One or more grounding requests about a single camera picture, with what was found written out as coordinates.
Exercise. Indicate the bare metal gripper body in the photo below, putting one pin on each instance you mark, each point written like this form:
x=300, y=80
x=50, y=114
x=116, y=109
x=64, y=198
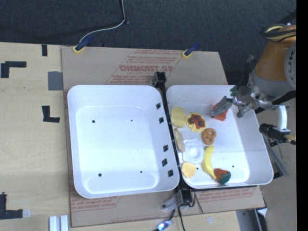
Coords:
x=247, y=97

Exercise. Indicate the white plastic tray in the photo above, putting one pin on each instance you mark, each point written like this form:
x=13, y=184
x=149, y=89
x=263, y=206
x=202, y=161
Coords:
x=115, y=141
x=238, y=143

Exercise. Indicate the brown pretzel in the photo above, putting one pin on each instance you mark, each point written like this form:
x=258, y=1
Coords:
x=209, y=136

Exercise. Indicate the white fried egg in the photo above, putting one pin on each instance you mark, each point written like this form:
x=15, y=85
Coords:
x=193, y=151

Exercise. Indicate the red strawberry with green leaves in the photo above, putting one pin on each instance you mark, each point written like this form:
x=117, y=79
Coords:
x=222, y=175

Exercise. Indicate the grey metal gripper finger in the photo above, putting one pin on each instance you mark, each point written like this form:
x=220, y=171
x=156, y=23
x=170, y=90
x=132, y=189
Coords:
x=241, y=112
x=221, y=107

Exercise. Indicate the yellow banana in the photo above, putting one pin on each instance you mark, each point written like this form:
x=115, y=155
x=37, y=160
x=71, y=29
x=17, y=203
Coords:
x=208, y=161

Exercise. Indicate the thin black rod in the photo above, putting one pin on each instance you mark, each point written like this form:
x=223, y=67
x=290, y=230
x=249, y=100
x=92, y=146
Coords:
x=168, y=119

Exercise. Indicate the brown cardboard board red print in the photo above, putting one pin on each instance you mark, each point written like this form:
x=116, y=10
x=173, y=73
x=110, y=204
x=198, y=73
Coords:
x=204, y=66

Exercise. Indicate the yellow potato chip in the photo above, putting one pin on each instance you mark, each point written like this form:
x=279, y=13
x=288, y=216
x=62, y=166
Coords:
x=178, y=117

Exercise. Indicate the orange-red toy food piece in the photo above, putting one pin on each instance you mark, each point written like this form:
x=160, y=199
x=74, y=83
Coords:
x=222, y=116

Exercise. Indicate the black cylinder on white bracket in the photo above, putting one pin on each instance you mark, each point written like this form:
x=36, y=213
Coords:
x=273, y=132

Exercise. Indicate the yellow pizza with red topping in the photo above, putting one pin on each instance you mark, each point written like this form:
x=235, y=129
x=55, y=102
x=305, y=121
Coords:
x=196, y=123

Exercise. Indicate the round yellow biscuit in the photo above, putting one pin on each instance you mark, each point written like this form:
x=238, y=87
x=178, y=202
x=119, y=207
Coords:
x=188, y=170

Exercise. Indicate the beige bread slice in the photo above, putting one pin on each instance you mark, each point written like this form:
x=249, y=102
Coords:
x=179, y=141

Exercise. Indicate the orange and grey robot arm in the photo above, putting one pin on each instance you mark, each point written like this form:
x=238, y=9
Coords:
x=272, y=64

